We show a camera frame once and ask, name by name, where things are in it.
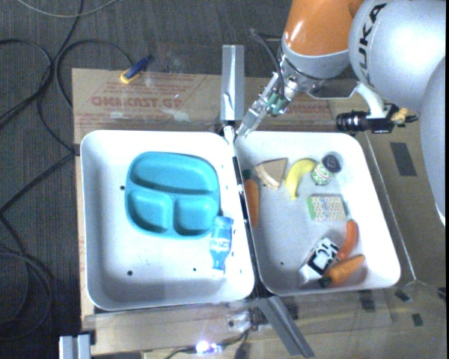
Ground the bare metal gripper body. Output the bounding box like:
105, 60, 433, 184
245, 60, 325, 125

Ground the brown bread slice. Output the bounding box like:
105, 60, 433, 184
253, 157, 289, 191

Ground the yellow banana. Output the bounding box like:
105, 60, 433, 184
285, 158, 318, 201

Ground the orange carrot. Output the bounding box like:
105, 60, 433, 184
242, 168, 261, 229
317, 254, 367, 289

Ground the green can with black lid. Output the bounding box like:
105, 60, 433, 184
310, 153, 343, 187

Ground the blue divided plate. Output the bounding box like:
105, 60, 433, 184
124, 150, 223, 240

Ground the brown cardboard board, red print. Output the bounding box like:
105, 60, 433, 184
71, 67, 416, 353

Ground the green and white packet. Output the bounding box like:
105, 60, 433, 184
306, 194, 349, 223

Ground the white plastic tray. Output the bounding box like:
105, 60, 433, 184
233, 130, 403, 297
79, 129, 256, 312

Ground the blue plastic bottle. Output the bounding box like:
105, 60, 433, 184
208, 215, 235, 277

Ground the orange sausage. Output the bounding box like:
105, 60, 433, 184
336, 218, 360, 262

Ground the black and white carton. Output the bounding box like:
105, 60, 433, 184
298, 236, 341, 286

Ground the black cylinder on white bracket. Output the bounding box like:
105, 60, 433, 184
335, 82, 396, 135

